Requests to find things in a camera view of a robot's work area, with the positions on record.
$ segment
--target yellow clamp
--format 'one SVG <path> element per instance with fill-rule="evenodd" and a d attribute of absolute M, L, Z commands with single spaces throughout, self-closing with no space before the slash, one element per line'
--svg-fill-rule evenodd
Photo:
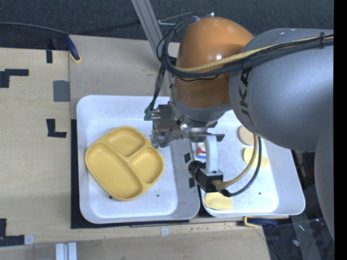
<path fill-rule="evenodd" d="M 243 224 L 245 225 L 245 226 L 249 226 L 250 228 L 257 228 L 258 226 L 256 225 L 256 224 L 253 224 L 253 223 L 249 223 L 248 222 L 248 218 L 250 218 L 250 217 L 244 217 L 243 218 Z"/>
<path fill-rule="evenodd" d="M 74 56 L 73 56 L 71 53 L 69 54 L 69 56 L 70 56 L 71 60 L 72 60 L 75 64 L 80 64 L 80 63 L 83 61 L 83 58 L 81 57 L 80 54 L 78 54 L 78 56 L 80 57 L 79 60 L 76 60 L 76 59 L 74 58 Z"/>

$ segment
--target table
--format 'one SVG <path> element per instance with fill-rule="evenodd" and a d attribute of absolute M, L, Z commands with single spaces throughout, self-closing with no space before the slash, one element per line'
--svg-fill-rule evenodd
<path fill-rule="evenodd" d="M 83 41 L 92 37 L 72 36 L 74 41 L 77 38 Z M 185 255 L 201 259 L 217 250 L 222 256 L 269 259 L 262 228 L 237 226 L 235 218 L 196 217 L 190 223 L 176 225 L 70 228 L 70 121 L 75 118 L 78 99 L 87 93 L 152 95 L 157 72 L 147 41 L 109 38 L 98 41 L 113 47 L 110 57 L 119 59 L 114 65 L 122 71 L 119 74 L 127 75 L 106 92 L 94 88 L 93 93 L 88 93 L 90 89 L 79 87 L 81 77 L 72 78 L 70 74 L 80 67 L 71 66 L 67 51 L 52 51 L 53 62 L 49 63 L 50 52 L 45 50 L 0 49 L 0 71 L 29 70 L 29 76 L 10 76 L 9 88 L 0 88 L 0 218 L 7 219 L 7 235 L 33 236 L 34 244 L 78 241 L 82 259 L 93 259 L 93 253 L 101 253 L 101 248 L 104 259 L 109 259 L 116 250 L 122 251 L 126 259 L 139 255 L 142 259 L 153 259 L 153 254 L 158 259 Z M 87 62 L 91 55 L 81 56 Z M 102 70 L 110 68 L 105 59 L 99 60 L 100 65 L 85 74 L 85 82 L 96 82 Z M 132 78 L 141 75 L 146 80 L 136 79 L 139 87 L 129 88 L 134 86 Z M 55 101 L 57 82 L 62 85 L 70 82 L 70 101 Z M 168 95 L 168 88 L 161 95 Z M 48 137 L 47 119 L 54 119 L 55 131 L 67 132 L 66 137 Z M 168 229 L 168 236 L 161 236 L 163 227 Z M 20 259 L 18 255 L 23 250 L 23 246 L 0 248 L 0 258 L 2 254 L 14 253 Z"/>

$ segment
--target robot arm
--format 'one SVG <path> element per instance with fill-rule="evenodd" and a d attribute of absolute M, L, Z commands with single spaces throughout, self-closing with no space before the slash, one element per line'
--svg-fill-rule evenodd
<path fill-rule="evenodd" d="M 168 44 L 186 28 L 174 65 Z M 333 31 L 274 29 L 253 37 L 224 18 L 192 19 L 167 35 L 160 60 L 175 80 L 169 104 L 152 108 L 153 145 L 204 141 L 232 109 L 252 133 L 316 152 L 318 198 L 334 238 Z"/>

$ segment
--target yellow plate compartment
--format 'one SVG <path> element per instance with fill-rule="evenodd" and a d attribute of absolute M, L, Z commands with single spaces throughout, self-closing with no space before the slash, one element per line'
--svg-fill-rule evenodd
<path fill-rule="evenodd" d="M 139 130 L 122 126 L 95 141 L 86 151 L 86 166 L 99 185 L 117 200 L 147 191 L 163 174 L 164 159 Z"/>

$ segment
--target black tape marking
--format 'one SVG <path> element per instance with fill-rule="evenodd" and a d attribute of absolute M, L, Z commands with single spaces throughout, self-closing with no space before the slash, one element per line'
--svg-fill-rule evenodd
<path fill-rule="evenodd" d="M 193 188 L 195 186 L 195 180 L 193 177 L 189 178 L 189 188 Z"/>
<path fill-rule="evenodd" d="M 46 50 L 46 62 L 53 63 L 53 53 L 51 50 Z"/>
<path fill-rule="evenodd" d="M 10 87 L 10 76 L 7 75 L 4 71 L 0 71 L 0 88 L 9 88 Z"/>
<path fill-rule="evenodd" d="M 55 119 L 46 119 L 48 128 L 48 137 L 54 138 L 66 138 L 67 132 L 56 132 L 55 131 Z"/>
<path fill-rule="evenodd" d="M 10 76 L 29 76 L 29 70 L 5 69 L 5 71 L 0 71 L 0 88 L 10 87 Z"/>
<path fill-rule="evenodd" d="M 53 81 L 53 101 L 70 101 L 70 82 L 64 80 Z"/>
<path fill-rule="evenodd" d="M 184 161 L 185 163 L 188 163 L 190 161 L 191 157 L 190 157 L 190 153 L 188 152 L 187 154 L 184 155 Z"/>
<path fill-rule="evenodd" d="M 0 246 L 23 245 L 24 235 L 6 236 L 6 219 L 0 219 Z"/>
<path fill-rule="evenodd" d="M 58 50 L 58 41 L 56 37 L 52 37 L 47 43 L 47 50 Z"/>

